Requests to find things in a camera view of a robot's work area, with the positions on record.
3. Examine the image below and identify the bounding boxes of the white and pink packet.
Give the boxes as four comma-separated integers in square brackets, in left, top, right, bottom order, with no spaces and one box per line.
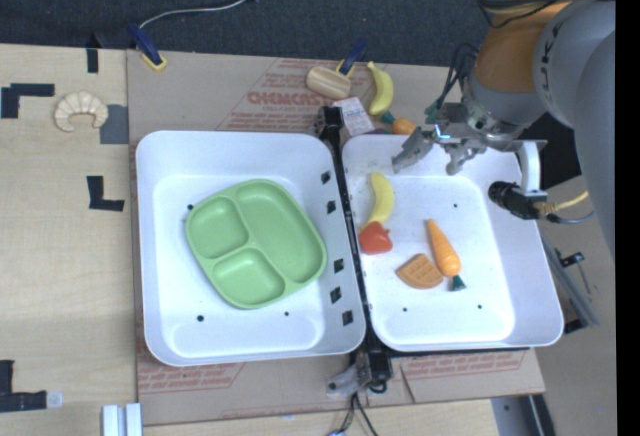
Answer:
[331,96,376,137]

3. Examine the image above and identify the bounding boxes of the yellow banana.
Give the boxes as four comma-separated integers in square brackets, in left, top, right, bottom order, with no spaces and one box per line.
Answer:
[360,171,396,228]
[366,60,396,117]

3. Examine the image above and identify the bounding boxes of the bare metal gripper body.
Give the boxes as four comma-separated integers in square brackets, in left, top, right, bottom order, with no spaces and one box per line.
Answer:
[423,101,527,160]

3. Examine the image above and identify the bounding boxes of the black cylinder on white bracket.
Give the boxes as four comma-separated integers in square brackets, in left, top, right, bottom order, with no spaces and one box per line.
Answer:
[487,139,550,221]

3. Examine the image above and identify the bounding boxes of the orange waffle biscuit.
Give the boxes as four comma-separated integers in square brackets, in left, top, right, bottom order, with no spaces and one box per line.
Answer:
[395,253,445,291]

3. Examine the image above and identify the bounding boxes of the beige croissant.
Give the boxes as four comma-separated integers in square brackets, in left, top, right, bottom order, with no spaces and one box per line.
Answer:
[53,90,110,133]

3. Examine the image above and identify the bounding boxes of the black block with thin wires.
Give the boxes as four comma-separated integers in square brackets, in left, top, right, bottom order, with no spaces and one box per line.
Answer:
[318,105,345,141]
[366,348,394,384]

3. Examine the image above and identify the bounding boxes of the green divided plate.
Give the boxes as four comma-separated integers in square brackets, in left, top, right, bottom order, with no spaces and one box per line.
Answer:
[184,178,329,311]

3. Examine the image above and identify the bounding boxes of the beige bread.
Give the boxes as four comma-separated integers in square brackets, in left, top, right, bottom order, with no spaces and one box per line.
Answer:
[305,65,353,101]

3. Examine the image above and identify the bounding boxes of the small orange carrot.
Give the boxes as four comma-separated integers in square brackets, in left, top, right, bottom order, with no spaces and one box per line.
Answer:
[380,110,418,137]

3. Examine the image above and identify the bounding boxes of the thin black and white rod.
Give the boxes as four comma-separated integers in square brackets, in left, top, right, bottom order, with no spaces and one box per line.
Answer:
[325,123,382,398]

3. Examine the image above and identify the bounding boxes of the white plastic tray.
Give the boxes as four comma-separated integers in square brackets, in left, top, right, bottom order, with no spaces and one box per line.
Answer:
[341,133,566,353]
[134,129,368,368]

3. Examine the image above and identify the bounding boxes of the brown cardboard board red print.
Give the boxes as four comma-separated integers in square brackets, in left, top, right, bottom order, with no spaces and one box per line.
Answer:
[125,48,547,427]

